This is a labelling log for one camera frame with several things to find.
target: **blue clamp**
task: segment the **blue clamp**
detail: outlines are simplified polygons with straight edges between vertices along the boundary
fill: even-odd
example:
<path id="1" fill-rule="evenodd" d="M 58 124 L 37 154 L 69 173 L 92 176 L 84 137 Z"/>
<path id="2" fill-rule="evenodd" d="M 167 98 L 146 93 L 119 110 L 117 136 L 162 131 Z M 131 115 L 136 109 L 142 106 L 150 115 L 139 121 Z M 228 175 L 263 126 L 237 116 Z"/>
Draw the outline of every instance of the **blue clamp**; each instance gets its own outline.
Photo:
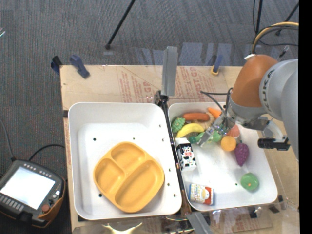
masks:
<path id="1" fill-rule="evenodd" d="M 69 61 L 72 65 L 78 68 L 78 73 L 83 77 L 87 78 L 90 73 L 87 71 L 86 67 L 84 66 L 81 58 L 77 55 L 71 55 Z"/>
<path id="2" fill-rule="evenodd" d="M 219 74 L 219 66 L 220 66 L 220 63 L 222 61 L 222 58 L 223 58 L 223 55 L 217 56 L 215 63 L 211 68 L 211 73 L 215 76 L 217 76 Z"/>
<path id="3" fill-rule="evenodd" d="M 62 62 L 60 61 L 58 56 L 54 56 L 51 62 L 51 68 L 59 75 L 59 67 L 62 66 Z"/>

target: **plastic carrot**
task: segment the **plastic carrot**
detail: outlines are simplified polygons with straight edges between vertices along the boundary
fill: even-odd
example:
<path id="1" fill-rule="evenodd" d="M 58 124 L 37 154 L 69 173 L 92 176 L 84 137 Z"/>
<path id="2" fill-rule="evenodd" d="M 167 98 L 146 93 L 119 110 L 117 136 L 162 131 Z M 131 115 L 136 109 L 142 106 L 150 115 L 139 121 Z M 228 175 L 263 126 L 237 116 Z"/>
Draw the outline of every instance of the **plastic carrot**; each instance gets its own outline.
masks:
<path id="1" fill-rule="evenodd" d="M 185 113 L 183 115 L 183 118 L 187 121 L 191 120 L 209 120 L 210 117 L 206 113 Z"/>
<path id="2" fill-rule="evenodd" d="M 209 107 L 208 108 L 208 112 L 211 113 L 216 119 L 220 116 L 220 114 L 222 113 L 220 110 Z"/>

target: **white tray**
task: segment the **white tray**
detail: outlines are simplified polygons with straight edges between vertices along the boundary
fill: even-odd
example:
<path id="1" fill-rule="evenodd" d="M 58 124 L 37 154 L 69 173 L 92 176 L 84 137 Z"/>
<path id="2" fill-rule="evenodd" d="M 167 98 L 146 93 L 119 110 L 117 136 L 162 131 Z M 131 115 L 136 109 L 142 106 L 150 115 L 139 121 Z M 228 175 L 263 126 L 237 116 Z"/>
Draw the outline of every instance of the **white tray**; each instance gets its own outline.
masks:
<path id="1" fill-rule="evenodd" d="M 172 104 L 168 110 L 170 122 L 184 113 L 205 113 L 208 107 L 219 109 L 214 102 Z M 242 142 L 247 144 L 250 150 L 248 160 L 242 167 L 237 164 L 235 153 L 223 151 L 219 143 L 206 143 L 202 148 L 192 144 L 197 167 L 193 171 L 182 171 L 185 190 L 188 194 L 190 183 L 214 188 L 213 205 L 189 202 L 198 211 L 268 204 L 276 200 L 277 187 L 264 150 L 257 145 L 257 131 L 240 125 L 239 129 Z M 247 191 L 240 184 L 241 177 L 248 172 L 256 175 L 259 180 L 256 191 Z"/>
<path id="2" fill-rule="evenodd" d="M 88 220 L 172 215 L 182 203 L 176 165 L 163 110 L 151 103 L 74 104 L 68 113 L 74 205 Z M 165 180 L 156 196 L 139 212 L 125 213 L 93 181 L 96 163 L 112 147 L 130 141 L 144 149 L 163 168 Z"/>

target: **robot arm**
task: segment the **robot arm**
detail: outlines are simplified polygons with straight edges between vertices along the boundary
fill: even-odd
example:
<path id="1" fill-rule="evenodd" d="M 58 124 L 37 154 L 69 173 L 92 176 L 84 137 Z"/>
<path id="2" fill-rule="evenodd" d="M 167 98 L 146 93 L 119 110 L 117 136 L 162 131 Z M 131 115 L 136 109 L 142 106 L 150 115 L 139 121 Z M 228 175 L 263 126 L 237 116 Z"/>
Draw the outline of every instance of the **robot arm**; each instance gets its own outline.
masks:
<path id="1" fill-rule="evenodd" d="M 270 129 L 274 137 L 259 139 L 258 146 L 287 150 L 291 144 L 299 160 L 297 59 L 278 62 L 267 55 L 251 56 L 237 77 L 227 107 L 227 115 L 222 114 L 205 132 L 200 146 L 226 118 L 228 128 L 222 128 L 223 134 L 235 123 L 255 130 Z M 288 137 L 272 121 L 263 119 L 263 114 L 284 122 Z"/>

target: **wooden table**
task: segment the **wooden table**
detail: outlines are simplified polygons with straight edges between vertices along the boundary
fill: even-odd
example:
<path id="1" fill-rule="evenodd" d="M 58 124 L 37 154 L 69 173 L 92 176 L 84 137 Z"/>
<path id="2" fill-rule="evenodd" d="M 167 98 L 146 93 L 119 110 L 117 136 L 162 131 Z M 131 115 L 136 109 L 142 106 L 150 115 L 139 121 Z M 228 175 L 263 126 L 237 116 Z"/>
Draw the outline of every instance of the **wooden table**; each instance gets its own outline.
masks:
<path id="1" fill-rule="evenodd" d="M 68 189 L 73 233 L 87 233 L 100 225 L 98 221 L 79 221 L 73 200 L 70 136 L 67 112 L 76 102 L 146 102 L 153 103 L 153 96 L 161 90 L 162 66 L 86 65 L 90 76 L 84 79 L 71 65 L 60 67 L 61 96 L 64 110 L 64 130 Z M 199 91 L 226 93 L 233 87 L 241 67 L 220 67 L 219 74 L 211 74 L 211 67 L 178 66 L 175 96 L 169 103 L 204 102 Z M 225 101 L 225 96 L 216 97 Z M 283 123 L 274 120 L 285 133 Z M 218 214 L 210 213 L 211 229 L 216 233 L 299 233 L 299 168 L 295 155 L 288 151 L 265 150 L 274 176 L 279 198 L 272 205 L 256 207 L 257 218 L 250 217 L 246 208 L 226 209 Z M 161 230 L 158 219 L 144 220 L 133 233 L 166 233 Z"/>

